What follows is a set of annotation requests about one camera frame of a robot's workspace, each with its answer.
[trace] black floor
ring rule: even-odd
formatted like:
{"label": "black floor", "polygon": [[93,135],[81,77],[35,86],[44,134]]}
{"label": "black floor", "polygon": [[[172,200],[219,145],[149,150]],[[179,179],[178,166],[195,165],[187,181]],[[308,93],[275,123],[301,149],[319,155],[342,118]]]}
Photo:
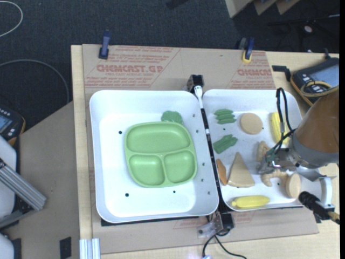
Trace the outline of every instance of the black floor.
{"label": "black floor", "polygon": [[[339,53],[340,0],[301,0],[281,15],[275,5],[258,16],[249,4],[233,19],[224,0],[2,0],[23,10],[23,21],[0,37],[0,105],[20,113],[30,128],[72,99],[72,44],[100,44],[104,29],[110,44],[234,49],[242,37],[253,37],[254,49],[266,51]],[[269,23],[318,18],[313,33],[305,23]],[[0,3],[0,35],[20,19],[19,10]],[[16,62],[18,59],[37,62]]]}

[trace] black electronic device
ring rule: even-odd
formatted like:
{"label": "black electronic device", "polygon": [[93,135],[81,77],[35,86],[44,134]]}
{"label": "black electronic device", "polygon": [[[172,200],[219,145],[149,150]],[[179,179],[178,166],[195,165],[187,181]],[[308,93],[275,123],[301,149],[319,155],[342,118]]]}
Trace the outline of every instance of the black electronic device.
{"label": "black electronic device", "polygon": [[14,145],[17,137],[24,132],[25,120],[17,112],[0,104],[0,135]]}
{"label": "black electronic device", "polygon": [[298,70],[291,75],[290,82],[298,94],[313,105],[319,97],[339,87],[339,59],[328,56],[322,63]]}

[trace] blue clamp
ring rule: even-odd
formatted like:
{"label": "blue clamp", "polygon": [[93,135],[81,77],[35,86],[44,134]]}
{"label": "blue clamp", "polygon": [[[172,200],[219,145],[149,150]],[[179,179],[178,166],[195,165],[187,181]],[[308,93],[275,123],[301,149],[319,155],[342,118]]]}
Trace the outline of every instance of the blue clamp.
{"label": "blue clamp", "polygon": [[99,49],[98,57],[101,59],[108,59],[109,49],[108,45],[110,42],[110,31],[105,30],[103,33],[102,47]]}
{"label": "blue clamp", "polygon": [[252,51],[254,47],[254,38],[250,37],[248,40],[247,49],[243,52],[242,61],[249,63],[252,60]]}

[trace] green plate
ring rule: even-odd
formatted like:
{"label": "green plate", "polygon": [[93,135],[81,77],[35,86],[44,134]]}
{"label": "green plate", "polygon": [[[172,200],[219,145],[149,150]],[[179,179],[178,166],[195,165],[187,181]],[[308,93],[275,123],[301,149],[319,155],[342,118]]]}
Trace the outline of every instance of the green plate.
{"label": "green plate", "polygon": [[131,177],[145,187],[186,183],[197,171],[195,148],[188,130],[176,122],[148,122],[130,127],[125,154]]}

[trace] table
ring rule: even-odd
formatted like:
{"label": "table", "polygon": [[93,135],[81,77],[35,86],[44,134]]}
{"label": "table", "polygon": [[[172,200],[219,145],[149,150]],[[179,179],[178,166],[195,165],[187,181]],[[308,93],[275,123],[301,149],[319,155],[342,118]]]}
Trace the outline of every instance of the table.
{"label": "table", "polygon": [[[291,52],[266,52],[268,62],[272,65],[288,66],[291,72],[315,65],[324,59],[323,54],[291,53]],[[78,207],[80,238],[93,238],[91,202],[89,189],[89,171],[86,135],[86,110],[84,95],[84,74],[82,46],[71,46],[72,77],[73,77],[73,103],[75,122],[75,146],[77,159],[78,179]],[[273,72],[276,87],[283,87],[294,94],[302,115],[307,111],[308,105],[294,92],[291,85],[286,82],[281,72]],[[320,171],[328,176],[336,175],[333,180],[333,204],[339,212],[339,168],[335,164],[322,167]],[[231,252],[243,254],[247,258],[340,258],[340,227],[332,221],[318,224],[319,234],[270,238],[263,240],[240,241],[225,243],[224,246]],[[168,249],[155,249],[135,251],[129,253],[107,254],[102,258],[200,258],[202,246],[189,246]],[[210,244],[206,250],[212,258],[228,258],[228,255],[218,244]]]}

